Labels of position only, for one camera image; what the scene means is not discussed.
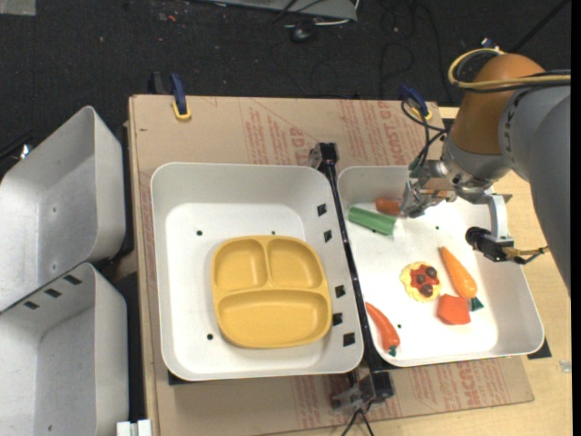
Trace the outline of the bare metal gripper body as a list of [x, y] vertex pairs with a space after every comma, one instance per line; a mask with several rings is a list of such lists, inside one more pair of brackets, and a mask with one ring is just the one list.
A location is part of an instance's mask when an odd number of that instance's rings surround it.
[[477, 203], [492, 183], [463, 170], [455, 162], [427, 160], [419, 177], [409, 183], [409, 205], [435, 206], [458, 198]]

